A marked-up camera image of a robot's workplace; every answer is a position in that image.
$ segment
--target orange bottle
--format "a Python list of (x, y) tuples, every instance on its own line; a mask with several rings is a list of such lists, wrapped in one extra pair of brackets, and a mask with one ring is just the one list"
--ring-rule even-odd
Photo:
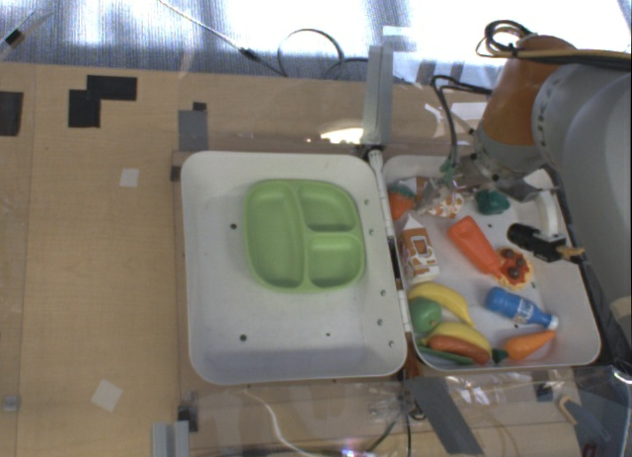
[(447, 236), (481, 272), (498, 279), (503, 276), (494, 247), (471, 216), (456, 222), (447, 230)]

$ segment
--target yellow banana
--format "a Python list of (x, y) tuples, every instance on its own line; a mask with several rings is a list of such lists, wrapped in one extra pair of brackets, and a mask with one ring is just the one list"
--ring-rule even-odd
[(483, 348), (488, 353), (492, 353), (492, 346), (487, 339), (476, 329), (462, 324), (461, 322), (442, 322), (436, 326), (428, 337), (422, 340), (422, 342), (427, 343), (433, 336), (450, 336), (452, 338), (459, 338), (465, 342), (475, 344), (479, 348)]
[(450, 287), (441, 285), (440, 283), (434, 283), (433, 281), (427, 281), (420, 283), (413, 287), (408, 299), (415, 299), (416, 297), (426, 297), (443, 306), (446, 310), (451, 311), (456, 317), (461, 319), (466, 324), (473, 326), (474, 322), (470, 318), (470, 312), (467, 309), (467, 301), (456, 290), (452, 290)]

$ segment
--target gray tape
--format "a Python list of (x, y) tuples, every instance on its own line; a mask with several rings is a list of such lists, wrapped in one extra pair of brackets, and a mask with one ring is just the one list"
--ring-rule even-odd
[(405, 382), (450, 455), (484, 455), (469, 425), (450, 397), (443, 378), (414, 378)]
[(178, 139), (182, 152), (208, 150), (206, 111), (179, 111)]

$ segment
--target green avocado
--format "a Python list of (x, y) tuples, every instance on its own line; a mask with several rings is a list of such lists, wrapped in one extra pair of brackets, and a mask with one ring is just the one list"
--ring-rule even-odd
[(441, 322), (441, 306), (431, 299), (416, 297), (408, 302), (415, 333), (429, 333)]

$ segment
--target white tray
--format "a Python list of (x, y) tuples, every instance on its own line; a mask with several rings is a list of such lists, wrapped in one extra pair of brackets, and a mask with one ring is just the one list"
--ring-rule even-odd
[[(250, 275), (244, 197), (269, 179), (320, 180), (352, 196), (366, 268), (354, 285), (288, 294)], [(386, 376), (406, 357), (375, 177), (344, 155), (200, 152), (182, 170), (192, 364), (216, 384)]]
[[(386, 184), (412, 176), (438, 176), (443, 161), (444, 158), (441, 157), (394, 157), (384, 167)], [(529, 182), (538, 188), (551, 188), (551, 182), (544, 171), (530, 176)], [(470, 199), (453, 220), (423, 215), (440, 269), (440, 275), (435, 281), (457, 290), (465, 297), (476, 328), (494, 347), (501, 347), (512, 336), (541, 330), (534, 325), (516, 326), (511, 320), (484, 307), (485, 295), (496, 284), (495, 280), (475, 268), (446, 234), (451, 225), (468, 214), (476, 220), (495, 249), (511, 245), (507, 239), (507, 229), (515, 222), (539, 228), (539, 215), (533, 202), (517, 203), (512, 200), (510, 209), (503, 214), (485, 216), (478, 212), (474, 199)], [(558, 214), (559, 223), (563, 224), (559, 208)], [(441, 371), (484, 371), (585, 365), (596, 359), (601, 341), (579, 268), (563, 261), (548, 264), (531, 254), (525, 255), (533, 264), (533, 283), (518, 294), (559, 317), (560, 326), (554, 342), (526, 360), (504, 361), (499, 366), (494, 366), (492, 362), (486, 366), (458, 366), (451, 361), (420, 353), (425, 363)], [(446, 313), (443, 312), (445, 320), (448, 320), (450, 316)]]

